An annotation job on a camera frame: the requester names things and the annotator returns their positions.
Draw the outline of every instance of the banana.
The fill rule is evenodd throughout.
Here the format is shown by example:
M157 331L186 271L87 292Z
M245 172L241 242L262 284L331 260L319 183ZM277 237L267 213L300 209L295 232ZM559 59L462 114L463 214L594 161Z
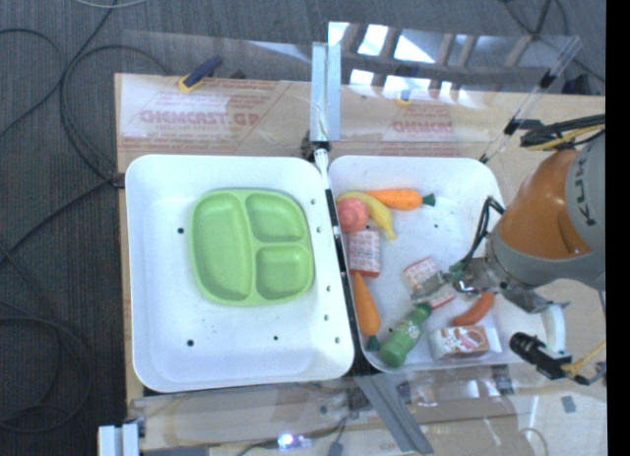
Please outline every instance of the banana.
M354 197L355 199L359 199L367 205L367 209L370 214L370 218L374 220L379 227L381 227L390 239L395 239L396 234L392 228L392 212L389 208L375 199L371 195L367 195L363 192L346 192L340 195L337 198L337 202L347 197Z

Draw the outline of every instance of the toy bottle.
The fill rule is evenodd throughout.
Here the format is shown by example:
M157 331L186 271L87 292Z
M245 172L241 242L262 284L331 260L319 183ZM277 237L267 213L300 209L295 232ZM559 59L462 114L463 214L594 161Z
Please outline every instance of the toy bottle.
M431 315L431 306L421 303L411 314L400 321L389 338L381 346L379 357L392 367L401 366L407 354L422 335L422 322Z

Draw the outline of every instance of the sausage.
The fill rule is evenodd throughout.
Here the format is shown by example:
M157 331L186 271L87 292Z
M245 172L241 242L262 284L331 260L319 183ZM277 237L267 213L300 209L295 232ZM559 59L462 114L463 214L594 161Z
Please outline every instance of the sausage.
M469 310L453 318L453 326L473 325L487 314L493 303L493 292L481 292L481 296Z

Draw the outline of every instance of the green plate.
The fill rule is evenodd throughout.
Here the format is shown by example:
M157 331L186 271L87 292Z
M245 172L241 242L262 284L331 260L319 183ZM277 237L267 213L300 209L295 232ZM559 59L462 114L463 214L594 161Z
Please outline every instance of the green plate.
M306 217L280 192L230 189L203 195L191 214L190 247L197 284L218 303L276 303L313 283Z

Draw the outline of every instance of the white tray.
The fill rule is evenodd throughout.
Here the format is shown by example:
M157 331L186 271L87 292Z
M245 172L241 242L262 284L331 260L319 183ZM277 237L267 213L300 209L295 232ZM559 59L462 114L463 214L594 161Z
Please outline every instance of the white tray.
M330 178L336 198L350 190L409 187L422 195L433 193L437 199L435 207L423 205L413 211L393 211L398 235L394 240L381 233L381 274L378 278L365 278L381 318L379 342L412 310L410 288L403 275L405 267L431 257L438 269L448 271L470 249L486 197L491 195L502 202L494 174L486 165L472 159L346 156L331 163ZM498 219L491 213L490 229ZM418 345L399 368L393 369L376 353L367 352L367 339L362 336L363 352L380 370L409 372L518 362L521 359L508 345L514 333L524 331L545 339L540 315L530 315L499 295L479 324L496 329L500 353L487 353L479 358L433 359L428 334L450 326L449 321L466 311L471 303L466 295L459 294L455 300L437 307L424 322Z
M149 155L126 173L133 364L159 392L325 380L353 345L323 179L300 159ZM220 305L195 283L190 211L204 193L264 188L292 196L313 240L313 286L291 301Z

